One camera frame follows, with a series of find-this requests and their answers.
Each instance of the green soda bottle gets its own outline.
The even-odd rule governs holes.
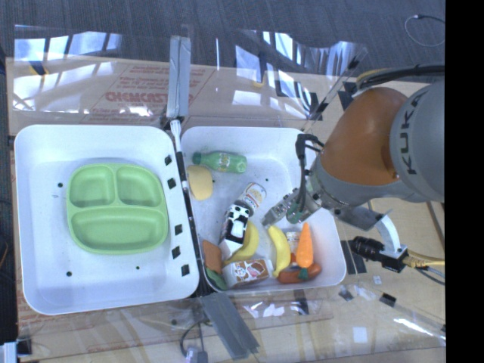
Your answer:
[[[243,173],[247,169],[247,159],[240,154],[215,151],[208,154],[195,152],[192,161],[195,165],[208,166],[215,171]]]

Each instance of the carrot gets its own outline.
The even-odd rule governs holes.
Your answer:
[[[299,237],[299,244],[296,251],[296,262],[301,268],[298,278],[307,280],[308,267],[314,263],[314,250],[312,248],[311,229],[308,222],[302,225],[301,236]]]

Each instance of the dark gray fabric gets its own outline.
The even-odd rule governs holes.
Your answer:
[[[423,47],[405,31],[405,21],[425,14],[445,19],[445,0],[0,0],[0,47],[14,52],[14,25],[80,29],[132,36],[194,37],[192,61],[216,62],[219,40],[222,64],[234,55],[234,30],[260,29],[291,34],[297,41],[326,47],[344,40],[366,45],[362,69],[443,64],[445,44]],[[413,20],[412,35],[424,44],[436,44],[445,26]],[[132,45],[148,59],[165,59],[168,48]],[[11,180],[7,146],[6,85],[0,76],[0,233],[13,245]],[[0,270],[0,343],[15,335],[12,249]]]

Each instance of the bottle cap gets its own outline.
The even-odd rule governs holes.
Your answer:
[[[194,164],[197,166],[202,162],[202,154],[200,152],[195,152],[193,157],[191,158],[191,161],[193,161]]]

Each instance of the white tray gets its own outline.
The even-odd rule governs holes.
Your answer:
[[[168,165],[167,156],[172,160]],[[107,161],[145,166],[160,178],[169,215],[169,236],[160,247],[102,255],[74,243],[67,225],[70,175],[85,164]],[[59,315],[162,302],[197,289],[200,276],[175,151],[164,131],[149,126],[28,126],[15,138],[15,164],[23,292],[37,312]],[[167,185],[170,178],[174,188]],[[180,234],[176,225],[181,225]]]
[[[300,167],[295,150],[299,133],[299,130],[289,128],[196,126],[182,135],[186,167],[193,164],[191,158],[196,151],[207,153],[225,150],[247,158],[247,170],[242,174],[211,170],[215,181],[212,196],[202,201],[191,198],[200,245],[204,239],[213,244],[219,242],[225,210],[249,182],[257,182],[266,189],[267,197],[250,218],[260,235],[259,248],[254,258],[269,258],[275,265],[275,248],[261,221],[265,213],[285,194],[299,187]],[[306,168],[314,159],[315,152],[307,149]],[[346,275],[346,262],[333,216],[327,210],[320,209],[306,221],[312,230],[315,261],[322,267],[318,277],[300,284],[281,284],[276,278],[269,278],[229,293],[327,287],[340,283]],[[277,225],[283,231],[300,231],[303,226],[290,224],[286,219]]]

